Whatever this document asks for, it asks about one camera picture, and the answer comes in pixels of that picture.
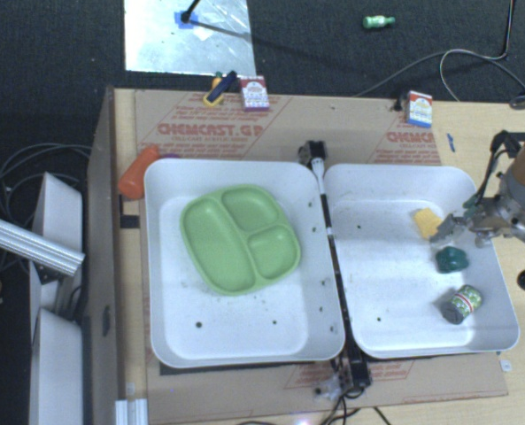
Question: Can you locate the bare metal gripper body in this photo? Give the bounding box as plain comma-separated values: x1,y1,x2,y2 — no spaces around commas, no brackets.
463,195,525,251

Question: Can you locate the yellow toy corn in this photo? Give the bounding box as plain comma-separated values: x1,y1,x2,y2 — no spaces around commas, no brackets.
413,207,444,240

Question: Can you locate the dark green toy broccoli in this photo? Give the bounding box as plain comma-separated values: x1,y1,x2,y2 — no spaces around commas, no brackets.
435,245,471,275

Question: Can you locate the green can with grey lid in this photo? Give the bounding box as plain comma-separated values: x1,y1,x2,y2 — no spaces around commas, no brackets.
439,283,483,326

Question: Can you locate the white plastic tray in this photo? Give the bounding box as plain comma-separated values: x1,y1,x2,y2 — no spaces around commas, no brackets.
143,157,347,369
322,162,521,360

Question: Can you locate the thin black and white rod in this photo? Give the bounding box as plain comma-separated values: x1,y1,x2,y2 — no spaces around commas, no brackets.
311,157,357,359

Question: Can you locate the red and white small carton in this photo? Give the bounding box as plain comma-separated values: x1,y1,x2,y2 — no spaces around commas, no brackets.
405,89,434,129
238,74,271,112

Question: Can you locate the brown cardboard board red print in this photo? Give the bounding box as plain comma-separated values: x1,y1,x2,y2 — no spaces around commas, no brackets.
133,88,510,413

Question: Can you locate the green divided plate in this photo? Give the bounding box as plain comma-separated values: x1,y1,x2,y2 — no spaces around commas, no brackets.
179,183,303,298

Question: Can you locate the green plastic bottle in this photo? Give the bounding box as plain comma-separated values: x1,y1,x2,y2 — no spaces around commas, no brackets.
361,14,397,31

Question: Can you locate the orange bottle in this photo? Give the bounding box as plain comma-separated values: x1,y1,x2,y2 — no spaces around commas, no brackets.
117,144,162,201

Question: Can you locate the black block with thin wires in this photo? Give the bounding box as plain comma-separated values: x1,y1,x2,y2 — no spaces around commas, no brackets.
332,351,374,393
297,139,330,166

